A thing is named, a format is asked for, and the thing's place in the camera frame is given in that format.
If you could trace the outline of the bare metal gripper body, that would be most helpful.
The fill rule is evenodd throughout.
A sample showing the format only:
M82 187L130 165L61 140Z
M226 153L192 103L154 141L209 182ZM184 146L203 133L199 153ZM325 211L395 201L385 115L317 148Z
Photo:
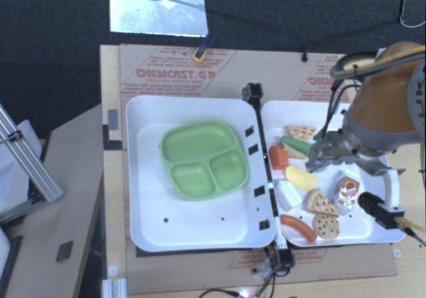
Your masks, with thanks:
M323 152L328 166L356 164L371 176L382 176L390 170L398 175L405 168L391 168L385 164L384 154L369 149L355 135L346 130L320 132L315 137L314 152Z

